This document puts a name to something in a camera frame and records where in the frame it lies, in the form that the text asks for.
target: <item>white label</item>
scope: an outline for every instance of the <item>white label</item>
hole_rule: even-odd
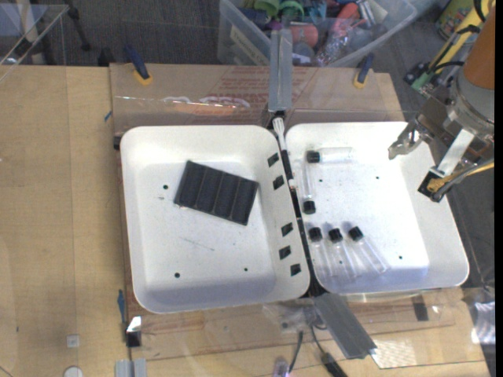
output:
[[[250,40],[243,35],[236,27],[230,29],[230,38],[240,47],[243,52],[257,65],[268,66],[269,60],[265,57],[260,50],[258,50]]]

